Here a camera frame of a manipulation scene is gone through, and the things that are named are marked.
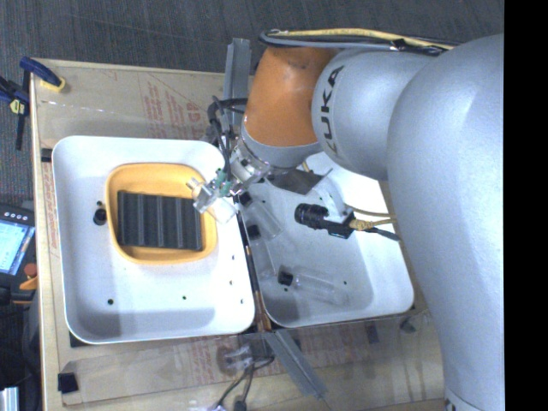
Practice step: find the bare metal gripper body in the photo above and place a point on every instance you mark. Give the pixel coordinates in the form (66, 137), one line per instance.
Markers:
(245, 170)

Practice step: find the clear plastic bottle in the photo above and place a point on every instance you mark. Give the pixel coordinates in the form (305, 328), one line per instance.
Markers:
(314, 286)
(210, 203)
(264, 253)
(266, 220)

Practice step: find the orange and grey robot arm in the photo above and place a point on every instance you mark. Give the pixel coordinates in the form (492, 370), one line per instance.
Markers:
(428, 144)

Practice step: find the yellow square bowl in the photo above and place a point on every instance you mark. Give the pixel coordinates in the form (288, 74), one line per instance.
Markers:
(159, 177)

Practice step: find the black ribbed block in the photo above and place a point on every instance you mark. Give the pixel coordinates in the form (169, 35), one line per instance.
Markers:
(158, 221)

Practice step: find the brown cardboard board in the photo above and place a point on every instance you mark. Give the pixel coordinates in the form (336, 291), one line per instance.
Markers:
(128, 97)

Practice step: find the black round cap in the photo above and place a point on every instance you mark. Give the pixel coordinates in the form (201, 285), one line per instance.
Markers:
(99, 216)

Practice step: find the white plastic tray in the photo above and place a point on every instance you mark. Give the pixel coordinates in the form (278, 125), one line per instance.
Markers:
(377, 281)
(141, 298)

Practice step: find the black cylinder on white bracket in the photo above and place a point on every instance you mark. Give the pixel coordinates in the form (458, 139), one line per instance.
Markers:
(311, 216)

